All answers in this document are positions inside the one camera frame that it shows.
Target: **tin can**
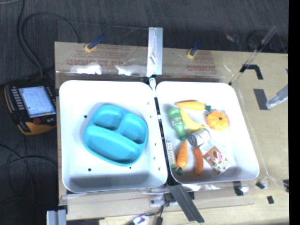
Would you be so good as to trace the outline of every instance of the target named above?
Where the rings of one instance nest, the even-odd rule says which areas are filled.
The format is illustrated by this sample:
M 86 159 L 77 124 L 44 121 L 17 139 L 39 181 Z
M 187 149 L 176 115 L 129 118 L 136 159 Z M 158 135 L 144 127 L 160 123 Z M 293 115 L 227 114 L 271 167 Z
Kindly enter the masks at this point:
M 210 140 L 210 132 L 206 128 L 201 128 L 187 137 L 193 147 L 199 147 Z

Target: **beige table surface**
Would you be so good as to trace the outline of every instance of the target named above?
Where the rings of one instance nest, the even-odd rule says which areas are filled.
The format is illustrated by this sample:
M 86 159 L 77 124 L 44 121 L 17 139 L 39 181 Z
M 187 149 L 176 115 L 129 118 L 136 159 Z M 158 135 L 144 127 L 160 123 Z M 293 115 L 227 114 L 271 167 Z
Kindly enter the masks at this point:
M 55 43 L 56 69 L 78 47 L 77 44 Z M 185 50 L 174 49 L 176 54 L 185 54 Z M 222 66 L 230 74 L 239 71 L 243 62 L 251 55 L 249 52 L 209 51 L 216 66 Z M 199 208 L 205 223 L 209 225 L 269 225 L 289 224 L 289 193 L 281 181 L 289 179 L 288 159 L 288 101 L 271 110 L 260 110 L 253 89 L 262 89 L 267 99 L 275 97 L 277 92 L 288 84 L 288 54 L 260 53 L 253 64 L 257 64 L 263 75 L 258 80 L 254 70 L 247 70 L 232 87 L 240 98 L 240 104 L 251 140 L 259 148 L 269 175 L 270 186 L 267 189 L 250 188 L 249 196 L 240 202 L 232 199 L 224 201 L 221 207 L 215 207 L 218 196 L 209 198 L 205 192 L 197 192 L 195 204 Z M 56 87 L 74 77 L 56 74 Z M 61 143 L 60 110 L 58 110 L 58 159 L 59 159 L 59 196 L 67 190 L 61 180 Z M 274 203 L 269 204 L 267 196 L 272 196 Z M 148 195 L 138 191 L 112 192 L 94 196 L 83 196 L 64 200 L 67 203 L 67 220 L 104 218 L 99 221 L 104 225 L 122 225 L 132 221 L 145 212 L 156 211 L 150 207 Z M 164 225 L 189 224 L 190 222 L 179 206 L 168 207 L 162 214 Z M 143 224 L 155 224 L 156 216 Z

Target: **black fabric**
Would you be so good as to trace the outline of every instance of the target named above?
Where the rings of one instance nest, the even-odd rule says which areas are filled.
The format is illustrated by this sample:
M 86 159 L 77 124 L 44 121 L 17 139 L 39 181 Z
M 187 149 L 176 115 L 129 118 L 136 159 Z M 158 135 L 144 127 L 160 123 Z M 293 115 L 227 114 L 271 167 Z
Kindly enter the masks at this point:
M 199 49 L 225 51 L 252 51 L 256 39 L 276 26 L 276 40 L 268 52 L 288 52 L 289 0 L 19 0 L 4 3 L 9 1 L 12 0 L 0 0 L 1 86 L 39 74 L 37 61 L 45 76 L 54 79 L 54 42 L 89 42 L 99 35 L 93 33 L 97 29 L 89 30 L 91 24 L 95 28 L 99 24 L 162 27 L 165 47 L 189 49 L 200 38 Z M 28 49 L 22 49 L 18 39 L 21 11 L 19 24 L 31 54 Z M 111 42 L 147 45 L 145 33 L 134 32 L 131 35 L 135 39 L 128 40 L 126 33 L 120 36 L 114 31 L 110 34 Z M 57 163 L 56 133 L 54 129 L 23 138 L 1 96 L 0 224 L 46 224 L 46 211 L 56 209 L 58 174 L 53 166 Z M 16 161 L 29 157 L 45 160 Z

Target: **divided blue plate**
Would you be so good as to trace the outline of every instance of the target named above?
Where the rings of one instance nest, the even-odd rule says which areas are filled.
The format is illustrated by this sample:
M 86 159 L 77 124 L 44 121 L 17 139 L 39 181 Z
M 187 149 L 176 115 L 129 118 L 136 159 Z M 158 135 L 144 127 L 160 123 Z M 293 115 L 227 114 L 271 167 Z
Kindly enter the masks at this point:
M 120 166 L 134 164 L 148 139 L 147 123 L 139 116 L 113 105 L 98 108 L 83 134 L 86 149 Z

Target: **banana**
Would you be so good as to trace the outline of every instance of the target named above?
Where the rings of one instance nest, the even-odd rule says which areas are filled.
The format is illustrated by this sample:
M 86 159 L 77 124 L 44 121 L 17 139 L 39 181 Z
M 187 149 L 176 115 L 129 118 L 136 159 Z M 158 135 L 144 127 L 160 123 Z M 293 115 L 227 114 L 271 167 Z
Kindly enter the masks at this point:
M 200 123 L 192 120 L 188 114 L 186 113 L 186 111 L 184 111 L 183 109 L 179 109 L 180 111 L 180 115 L 181 115 L 181 119 L 184 123 L 185 126 L 187 126 L 187 128 L 191 129 L 192 131 L 197 131 L 201 128 L 206 128 L 206 126 L 201 125 Z

